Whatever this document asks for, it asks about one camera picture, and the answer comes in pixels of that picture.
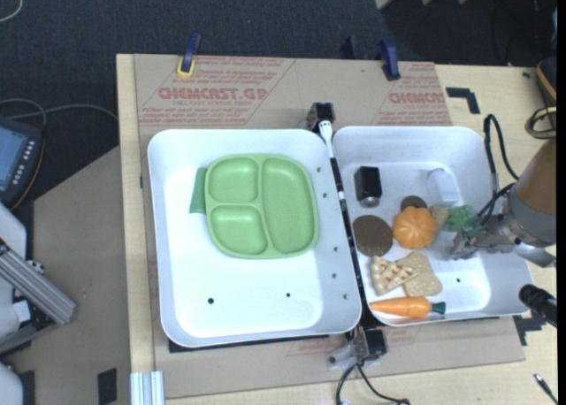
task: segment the toy pumpkin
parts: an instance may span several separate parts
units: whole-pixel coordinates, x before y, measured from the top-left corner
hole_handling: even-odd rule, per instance
[[[404,248],[421,249],[432,244],[438,225],[431,212],[425,208],[406,207],[393,224],[393,237]]]

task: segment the electronic device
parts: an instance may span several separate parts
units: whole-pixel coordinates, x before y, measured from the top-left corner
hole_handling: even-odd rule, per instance
[[[0,117],[0,203],[16,204],[34,181],[42,158],[42,131]]]

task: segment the toy carrot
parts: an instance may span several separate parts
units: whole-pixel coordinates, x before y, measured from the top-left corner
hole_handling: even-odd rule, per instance
[[[402,298],[390,298],[379,302],[371,302],[370,308],[387,314],[395,314],[403,317],[426,317],[430,312],[444,315],[446,303],[436,302],[432,304],[425,296],[404,296]]]

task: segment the brown round toy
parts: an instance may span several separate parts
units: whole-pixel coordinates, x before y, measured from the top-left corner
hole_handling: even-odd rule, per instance
[[[367,256],[383,256],[393,246],[393,230],[379,217],[363,215],[352,228],[357,248]]]
[[[401,211],[404,211],[407,207],[415,207],[417,209],[426,209],[428,206],[423,198],[411,195],[405,197],[401,201]]]

